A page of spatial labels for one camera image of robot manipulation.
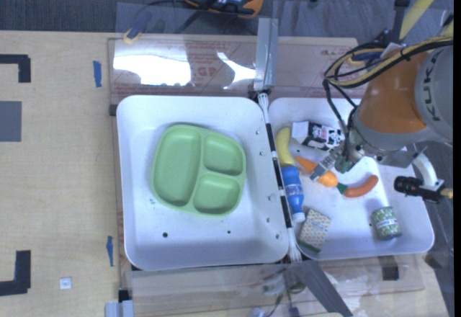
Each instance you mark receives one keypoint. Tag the black and white carton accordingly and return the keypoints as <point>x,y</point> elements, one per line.
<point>320,135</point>

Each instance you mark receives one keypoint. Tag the orange sausage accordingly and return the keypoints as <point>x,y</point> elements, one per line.
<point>362,187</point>

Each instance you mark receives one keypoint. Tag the thin black and white rod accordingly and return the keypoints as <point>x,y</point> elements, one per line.
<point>279,178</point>

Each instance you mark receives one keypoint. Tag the yellow banana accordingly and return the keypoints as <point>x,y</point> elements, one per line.
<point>284,148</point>

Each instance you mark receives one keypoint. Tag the black cylinder on white bracket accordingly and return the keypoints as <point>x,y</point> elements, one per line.
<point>414,186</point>

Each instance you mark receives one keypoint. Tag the green can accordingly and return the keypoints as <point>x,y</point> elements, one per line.
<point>386,223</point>

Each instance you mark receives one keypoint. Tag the orange carrot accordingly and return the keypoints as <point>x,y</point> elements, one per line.
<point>329,178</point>

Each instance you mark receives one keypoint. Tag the blue plastic bottle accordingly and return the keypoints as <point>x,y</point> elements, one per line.
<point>292,189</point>

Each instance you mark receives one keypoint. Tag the white plastic tray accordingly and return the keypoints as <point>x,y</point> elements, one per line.
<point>201,236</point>
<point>353,225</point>

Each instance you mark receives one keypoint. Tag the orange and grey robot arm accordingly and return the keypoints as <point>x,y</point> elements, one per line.
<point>392,99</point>

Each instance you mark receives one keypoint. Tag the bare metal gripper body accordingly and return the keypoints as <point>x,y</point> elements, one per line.
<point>360,154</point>

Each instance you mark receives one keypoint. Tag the yellow patterned packet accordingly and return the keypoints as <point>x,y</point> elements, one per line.
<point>315,229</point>

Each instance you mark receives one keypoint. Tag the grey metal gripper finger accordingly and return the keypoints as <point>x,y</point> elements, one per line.
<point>328,160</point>
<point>317,172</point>

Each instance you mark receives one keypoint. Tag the green divided plate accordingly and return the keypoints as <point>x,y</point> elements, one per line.
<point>180,164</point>

